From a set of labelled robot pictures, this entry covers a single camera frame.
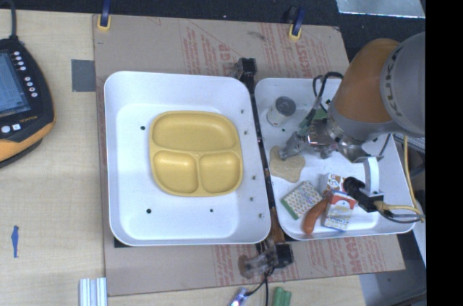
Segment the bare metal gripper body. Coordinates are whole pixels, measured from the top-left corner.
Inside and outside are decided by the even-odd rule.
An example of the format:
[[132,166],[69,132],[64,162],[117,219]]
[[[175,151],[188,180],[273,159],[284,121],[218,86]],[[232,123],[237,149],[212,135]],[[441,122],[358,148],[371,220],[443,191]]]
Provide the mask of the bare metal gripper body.
[[359,141],[344,133],[330,118],[303,120],[299,125],[300,134],[307,136],[307,145],[314,151],[320,151],[324,145],[338,145],[340,153],[351,163],[361,163],[368,153],[363,149],[363,141]]

